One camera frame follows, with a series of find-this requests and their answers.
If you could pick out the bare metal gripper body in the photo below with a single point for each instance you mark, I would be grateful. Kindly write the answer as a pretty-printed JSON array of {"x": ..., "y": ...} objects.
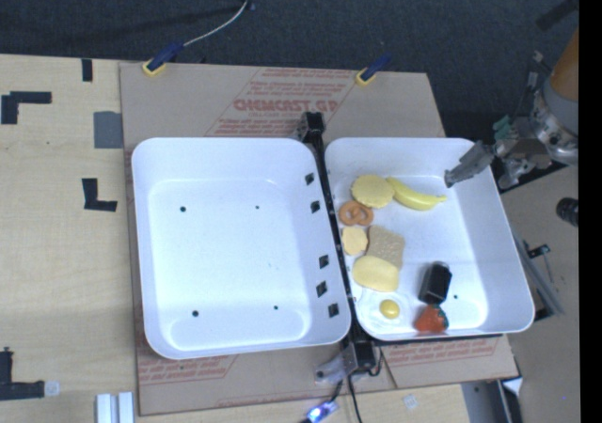
[{"x": 527, "y": 151}]

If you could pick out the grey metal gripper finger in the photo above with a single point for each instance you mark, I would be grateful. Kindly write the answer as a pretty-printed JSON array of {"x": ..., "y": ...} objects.
[
  {"x": 463, "y": 173},
  {"x": 477, "y": 149}
]

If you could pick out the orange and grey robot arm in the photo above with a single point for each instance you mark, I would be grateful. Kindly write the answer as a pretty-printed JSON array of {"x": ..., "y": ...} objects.
[{"x": 564, "y": 78}]

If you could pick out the yellow banana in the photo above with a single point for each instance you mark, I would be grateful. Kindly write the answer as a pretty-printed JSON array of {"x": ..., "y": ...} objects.
[{"x": 416, "y": 199}]

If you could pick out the white plastic tray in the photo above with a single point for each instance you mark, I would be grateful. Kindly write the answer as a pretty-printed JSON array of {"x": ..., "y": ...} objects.
[
  {"x": 470, "y": 247},
  {"x": 226, "y": 252}
]

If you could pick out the yellow round biscuit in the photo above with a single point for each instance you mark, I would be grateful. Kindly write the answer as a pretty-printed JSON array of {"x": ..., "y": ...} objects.
[{"x": 372, "y": 191}]

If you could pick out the tan bread slice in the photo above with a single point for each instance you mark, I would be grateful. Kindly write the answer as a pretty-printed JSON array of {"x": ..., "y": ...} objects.
[{"x": 386, "y": 245}]

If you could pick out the black box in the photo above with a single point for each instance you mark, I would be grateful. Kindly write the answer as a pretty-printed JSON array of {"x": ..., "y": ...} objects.
[{"x": 435, "y": 282}]

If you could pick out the orange pretzel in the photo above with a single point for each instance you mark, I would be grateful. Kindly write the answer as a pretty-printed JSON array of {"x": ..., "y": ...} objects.
[{"x": 349, "y": 216}]

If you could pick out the small yellow biscuit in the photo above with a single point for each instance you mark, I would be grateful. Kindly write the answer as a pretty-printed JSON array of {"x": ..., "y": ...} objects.
[{"x": 353, "y": 241}]

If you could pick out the yellow potato chip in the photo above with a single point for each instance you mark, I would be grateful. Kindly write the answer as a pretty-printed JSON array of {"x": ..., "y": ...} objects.
[{"x": 375, "y": 273}]

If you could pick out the red strawberry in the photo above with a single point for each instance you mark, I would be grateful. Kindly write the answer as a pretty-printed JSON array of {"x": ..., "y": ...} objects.
[{"x": 429, "y": 319}]

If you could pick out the white fried egg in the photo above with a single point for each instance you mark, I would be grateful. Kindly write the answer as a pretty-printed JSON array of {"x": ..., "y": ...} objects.
[{"x": 389, "y": 309}]

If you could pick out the brown cardboard board red print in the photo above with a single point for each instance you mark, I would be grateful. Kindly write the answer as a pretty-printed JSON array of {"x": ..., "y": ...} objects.
[{"x": 197, "y": 101}]

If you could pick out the black cylinder on white bracket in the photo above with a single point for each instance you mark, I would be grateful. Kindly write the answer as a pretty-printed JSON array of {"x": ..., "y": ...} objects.
[{"x": 568, "y": 210}]

